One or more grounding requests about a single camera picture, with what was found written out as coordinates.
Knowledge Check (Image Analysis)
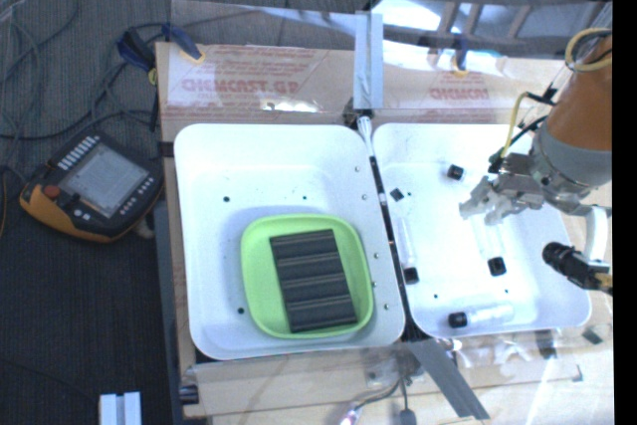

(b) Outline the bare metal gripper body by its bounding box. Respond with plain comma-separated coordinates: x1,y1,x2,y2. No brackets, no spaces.
490,151,594,217

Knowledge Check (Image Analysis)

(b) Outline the white plastic tray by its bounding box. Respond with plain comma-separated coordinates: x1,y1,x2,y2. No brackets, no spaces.
172,121,407,361
371,120,594,340

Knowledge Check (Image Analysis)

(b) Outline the black ribbed rack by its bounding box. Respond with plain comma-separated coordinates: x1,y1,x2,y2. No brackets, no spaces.
268,228,360,334

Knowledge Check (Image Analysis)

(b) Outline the green plate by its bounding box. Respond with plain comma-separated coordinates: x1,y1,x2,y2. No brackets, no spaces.
240,213,375,340

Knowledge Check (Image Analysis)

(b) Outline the brown cardboard board red print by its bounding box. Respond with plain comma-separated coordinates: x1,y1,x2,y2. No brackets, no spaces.
153,41,614,420

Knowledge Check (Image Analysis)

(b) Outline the black cylinder on white bracket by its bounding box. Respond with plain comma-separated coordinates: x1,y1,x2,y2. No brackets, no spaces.
540,205,614,298

